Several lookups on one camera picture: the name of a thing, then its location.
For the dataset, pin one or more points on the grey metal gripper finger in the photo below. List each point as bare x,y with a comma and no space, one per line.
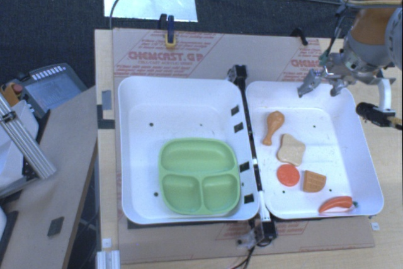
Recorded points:
337,86
308,83

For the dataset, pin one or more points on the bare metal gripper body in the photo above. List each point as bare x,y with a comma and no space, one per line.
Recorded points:
349,67

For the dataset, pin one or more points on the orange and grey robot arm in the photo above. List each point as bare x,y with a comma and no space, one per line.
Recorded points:
374,28

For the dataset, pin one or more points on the white plastic tray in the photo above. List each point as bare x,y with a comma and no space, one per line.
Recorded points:
340,135
185,107

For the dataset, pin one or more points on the brown toy chicken drumstick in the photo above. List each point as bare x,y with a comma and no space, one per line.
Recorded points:
273,126

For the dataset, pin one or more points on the beige toy bread slice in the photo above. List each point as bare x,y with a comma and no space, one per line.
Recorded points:
291,150

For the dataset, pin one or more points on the thin black and white rod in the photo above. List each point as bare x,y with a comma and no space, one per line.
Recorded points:
252,141

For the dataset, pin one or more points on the red round toy slice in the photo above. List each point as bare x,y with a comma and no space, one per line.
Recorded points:
287,175

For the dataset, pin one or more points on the orange toy waffle piece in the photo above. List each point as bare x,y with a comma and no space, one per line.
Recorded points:
313,181

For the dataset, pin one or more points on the orange toy carrot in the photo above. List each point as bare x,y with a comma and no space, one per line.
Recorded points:
335,203

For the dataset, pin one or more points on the brown cardboard board red print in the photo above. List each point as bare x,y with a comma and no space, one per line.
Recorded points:
195,50

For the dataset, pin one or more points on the green divided plate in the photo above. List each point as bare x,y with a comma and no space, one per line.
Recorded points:
199,176

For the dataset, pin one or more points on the black cylinder on white bracket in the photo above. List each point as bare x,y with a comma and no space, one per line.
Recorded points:
376,107

